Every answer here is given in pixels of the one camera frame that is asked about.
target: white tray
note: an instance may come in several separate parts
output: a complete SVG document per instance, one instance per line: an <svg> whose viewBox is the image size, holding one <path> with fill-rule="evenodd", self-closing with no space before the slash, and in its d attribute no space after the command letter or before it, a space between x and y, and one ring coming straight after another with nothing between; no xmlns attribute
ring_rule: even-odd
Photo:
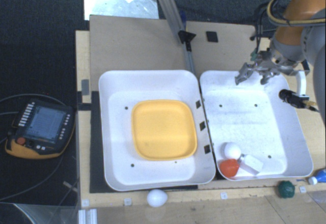
<svg viewBox="0 0 326 224"><path fill-rule="evenodd" d="M289 89L286 79L275 76L262 86L261 77L254 73L237 86L237 75L236 71L206 71L200 77L218 168L226 159L223 145L235 142L243 154L255 156L264 166L256 176L240 168L230 180L310 175L313 163L295 108L279 98L282 89Z"/></svg>
<svg viewBox="0 0 326 224"><path fill-rule="evenodd" d="M215 176L205 114L196 77L184 70L109 71L99 80L104 175L117 191L195 185ZM131 111L140 101L179 100L194 117L198 148L180 160L150 161L135 150L131 133Z"/></svg>

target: emergency stop button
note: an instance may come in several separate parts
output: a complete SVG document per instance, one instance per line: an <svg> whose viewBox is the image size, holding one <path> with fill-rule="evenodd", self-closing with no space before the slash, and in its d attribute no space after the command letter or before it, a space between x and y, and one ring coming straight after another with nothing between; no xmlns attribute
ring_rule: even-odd
<svg viewBox="0 0 326 224"><path fill-rule="evenodd" d="M19 145L24 145L26 143L26 139L24 137L19 137L16 142L19 144Z"/></svg>

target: yellow plate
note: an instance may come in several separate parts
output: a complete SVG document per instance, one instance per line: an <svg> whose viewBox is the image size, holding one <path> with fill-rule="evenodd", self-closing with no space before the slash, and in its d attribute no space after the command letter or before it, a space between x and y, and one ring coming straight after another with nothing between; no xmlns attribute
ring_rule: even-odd
<svg viewBox="0 0 326 224"><path fill-rule="evenodd" d="M132 137L138 154L148 160L176 160L197 149L190 108L177 100L149 100L132 110Z"/></svg>

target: wooden table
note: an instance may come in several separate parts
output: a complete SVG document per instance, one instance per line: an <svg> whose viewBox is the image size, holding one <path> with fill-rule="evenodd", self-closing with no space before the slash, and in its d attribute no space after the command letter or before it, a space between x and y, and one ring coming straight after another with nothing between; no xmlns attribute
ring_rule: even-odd
<svg viewBox="0 0 326 224"><path fill-rule="evenodd" d="M85 82L95 91L96 79L104 71L151 69L151 65L148 65L150 62L144 62L142 57L154 59L159 55L160 58L170 59L154 61L156 69L185 69L181 48L174 41L165 20L93 16L90 24L90 32L76 32L77 89L83 93L83 103L91 102L90 91L85 91ZM255 48L255 42L249 40L254 34L252 26L188 22L187 30L197 34L192 41L192 49L198 78L206 70L238 70L244 62L249 61L250 53ZM216 31L219 42L207 42L206 31ZM141 35L145 35L147 40L140 38ZM261 49L265 49L268 43L267 39L263 39ZM91 69L91 49L94 47L100 47L107 56L105 67ZM295 91L295 78L286 78L290 88ZM307 77L307 94L311 100L315 100L312 73ZM308 110L297 110L297 114L314 169L325 168L325 127L320 115ZM157 220L157 223L216 223L215 218L234 223L251 223L254 220L257 223L292 223L297 219L300 220L297 223L303 223L303 220L306 220L306 223L318 223L319 220L325 220L326 206L316 203L312 198L318 194L324 194L326 197L326 184L312 186L305 181L306 178L287 178L296 186L296 199L284 200L276 196L275 187L280 179L241 182L222 180L199 185L197 190L168 191L168 202L159 209L147 205L147 191L89 193L90 118L90 111L77 113L80 204L83 209L98 208L98 219L104 221L103 223L108 214L112 219L123 219L119 223L146 223L152 221L151 217L156 218L154 220ZM299 187L303 187L307 193L301 193ZM221 193L226 193L228 199L223 200ZM131 207L123 206L126 198L132 199ZM261 214L266 219L258 219Z"/></svg>

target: black carpet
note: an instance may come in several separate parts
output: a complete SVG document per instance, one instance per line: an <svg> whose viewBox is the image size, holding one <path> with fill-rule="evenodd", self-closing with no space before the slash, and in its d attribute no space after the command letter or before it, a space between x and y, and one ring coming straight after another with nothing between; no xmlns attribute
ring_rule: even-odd
<svg viewBox="0 0 326 224"><path fill-rule="evenodd" d="M177 0L188 20L253 23L253 11L269 0ZM23 93L56 97L76 108L75 30L88 30L84 0L0 0L0 99ZM16 111L28 100L0 103L0 113ZM0 140L12 116L0 116ZM0 145L0 200L42 181L60 158L46 161L18 159ZM41 186L5 202L57 205L76 181L75 138L58 171ZM70 193L63 205L74 205Z"/></svg>

